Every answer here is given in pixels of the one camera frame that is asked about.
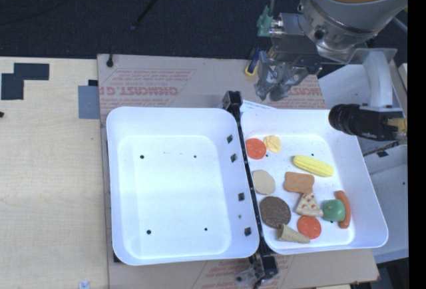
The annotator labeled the thin black rod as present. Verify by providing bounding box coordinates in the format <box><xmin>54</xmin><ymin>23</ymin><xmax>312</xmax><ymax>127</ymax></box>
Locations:
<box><xmin>232</xmin><ymin>107</ymin><xmax>271</xmax><ymax>258</ymax></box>

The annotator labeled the black block with thin wires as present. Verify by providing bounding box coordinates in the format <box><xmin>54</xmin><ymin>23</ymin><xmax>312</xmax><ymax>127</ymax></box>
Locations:
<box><xmin>220</xmin><ymin>90</ymin><xmax>244</xmax><ymax>112</ymax></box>
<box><xmin>234</xmin><ymin>252</ymin><xmax>281</xmax><ymax>289</ymax></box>

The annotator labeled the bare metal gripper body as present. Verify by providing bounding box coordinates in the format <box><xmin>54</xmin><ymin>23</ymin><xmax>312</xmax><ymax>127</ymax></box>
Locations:
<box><xmin>266</xmin><ymin>0</ymin><xmax>377</xmax><ymax>82</ymax></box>

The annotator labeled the beige ice cream cone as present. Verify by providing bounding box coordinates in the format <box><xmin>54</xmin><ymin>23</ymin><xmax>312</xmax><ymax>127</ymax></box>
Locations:
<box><xmin>277</xmin><ymin>223</ymin><xmax>312</xmax><ymax>244</ymax></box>

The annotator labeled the orange round slice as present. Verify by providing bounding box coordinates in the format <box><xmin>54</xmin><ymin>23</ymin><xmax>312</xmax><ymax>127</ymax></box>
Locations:
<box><xmin>297</xmin><ymin>215</ymin><xmax>323</xmax><ymax>240</ymax></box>
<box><xmin>245</xmin><ymin>138</ymin><xmax>268</xmax><ymax>160</ymax></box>

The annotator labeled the pizza slice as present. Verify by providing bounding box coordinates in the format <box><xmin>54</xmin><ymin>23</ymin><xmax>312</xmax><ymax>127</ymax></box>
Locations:
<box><xmin>295</xmin><ymin>192</ymin><xmax>324</xmax><ymax>218</ymax></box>

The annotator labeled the yellow corn cob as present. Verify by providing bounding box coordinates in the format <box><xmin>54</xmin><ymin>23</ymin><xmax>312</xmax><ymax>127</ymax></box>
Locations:
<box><xmin>292</xmin><ymin>154</ymin><xmax>335</xmax><ymax>178</ymax></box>

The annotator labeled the pale yellow toy food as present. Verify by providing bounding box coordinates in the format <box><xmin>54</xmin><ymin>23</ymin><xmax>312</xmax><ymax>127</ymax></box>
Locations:
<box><xmin>263</xmin><ymin>135</ymin><xmax>282</xmax><ymax>154</ymax></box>

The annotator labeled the green toy pepper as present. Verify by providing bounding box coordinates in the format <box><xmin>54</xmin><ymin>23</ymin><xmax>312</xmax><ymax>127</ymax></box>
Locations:
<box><xmin>321</xmin><ymin>199</ymin><xmax>347</xmax><ymax>223</ymax></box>

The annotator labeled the orange-brown bread slice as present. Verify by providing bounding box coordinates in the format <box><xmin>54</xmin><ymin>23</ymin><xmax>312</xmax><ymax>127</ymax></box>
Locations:
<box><xmin>283</xmin><ymin>171</ymin><xmax>316</xmax><ymax>196</ymax></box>

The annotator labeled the beige round biscuit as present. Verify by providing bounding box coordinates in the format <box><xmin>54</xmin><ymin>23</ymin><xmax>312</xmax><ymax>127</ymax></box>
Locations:
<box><xmin>252</xmin><ymin>169</ymin><xmax>277</xmax><ymax>196</ymax></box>

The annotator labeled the white paper sheet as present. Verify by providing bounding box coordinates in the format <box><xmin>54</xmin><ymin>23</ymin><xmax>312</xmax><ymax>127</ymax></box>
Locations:
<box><xmin>241</xmin><ymin>99</ymin><xmax>278</xmax><ymax>112</ymax></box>

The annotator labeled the brown cardboard board red print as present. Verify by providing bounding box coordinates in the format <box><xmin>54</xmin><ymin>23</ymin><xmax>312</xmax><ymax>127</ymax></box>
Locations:
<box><xmin>96</xmin><ymin>53</ymin><xmax>381</xmax><ymax>289</ymax></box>

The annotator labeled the white plastic tray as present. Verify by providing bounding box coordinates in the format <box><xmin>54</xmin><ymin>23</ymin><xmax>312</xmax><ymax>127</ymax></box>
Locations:
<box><xmin>239</xmin><ymin>107</ymin><xmax>389</xmax><ymax>256</ymax></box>
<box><xmin>105</xmin><ymin>106</ymin><xmax>261</xmax><ymax>266</ymax></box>

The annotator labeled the orange sausage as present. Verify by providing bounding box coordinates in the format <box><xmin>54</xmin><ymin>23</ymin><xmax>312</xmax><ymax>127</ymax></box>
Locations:
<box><xmin>334</xmin><ymin>190</ymin><xmax>352</xmax><ymax>230</ymax></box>

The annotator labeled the black cylinder on white bracket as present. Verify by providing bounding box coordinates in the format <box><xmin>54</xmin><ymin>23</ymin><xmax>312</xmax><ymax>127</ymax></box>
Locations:
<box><xmin>328</xmin><ymin>47</ymin><xmax>408</xmax><ymax>143</ymax></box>

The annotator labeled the brown round patty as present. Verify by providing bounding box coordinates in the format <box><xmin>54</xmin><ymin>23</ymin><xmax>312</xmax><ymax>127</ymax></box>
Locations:
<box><xmin>259</xmin><ymin>196</ymin><xmax>292</xmax><ymax>230</ymax></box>

